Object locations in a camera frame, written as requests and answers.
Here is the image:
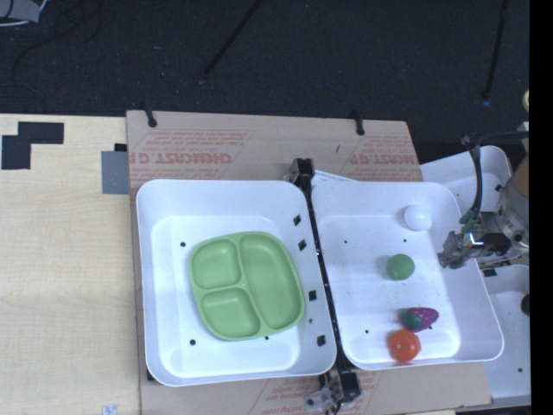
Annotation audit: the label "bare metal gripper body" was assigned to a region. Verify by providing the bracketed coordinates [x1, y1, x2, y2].
[467, 205, 530, 262]

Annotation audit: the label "purple toy grapes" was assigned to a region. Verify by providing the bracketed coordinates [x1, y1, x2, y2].
[398, 306, 441, 334]

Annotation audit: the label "black block with wires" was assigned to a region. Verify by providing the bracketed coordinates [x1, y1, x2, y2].
[286, 157, 315, 186]
[335, 370, 361, 405]

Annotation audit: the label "thin black rod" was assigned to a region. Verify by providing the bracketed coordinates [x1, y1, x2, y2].
[300, 174, 349, 376]

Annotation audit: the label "orange toy tomato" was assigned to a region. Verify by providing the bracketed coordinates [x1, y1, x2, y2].
[387, 328, 422, 363]

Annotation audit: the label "brown cardboard board red print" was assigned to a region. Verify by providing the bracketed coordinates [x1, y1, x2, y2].
[125, 110, 494, 415]

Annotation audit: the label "green divided plate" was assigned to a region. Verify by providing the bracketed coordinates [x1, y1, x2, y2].
[187, 230, 307, 342]

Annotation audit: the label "white ball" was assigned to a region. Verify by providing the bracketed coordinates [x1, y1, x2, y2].
[403, 204, 433, 233]

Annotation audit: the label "white plastic tray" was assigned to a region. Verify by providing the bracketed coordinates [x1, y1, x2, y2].
[309, 180, 505, 372]
[135, 178, 339, 388]

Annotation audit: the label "green ball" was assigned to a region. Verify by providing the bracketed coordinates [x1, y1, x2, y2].
[385, 252, 416, 282]

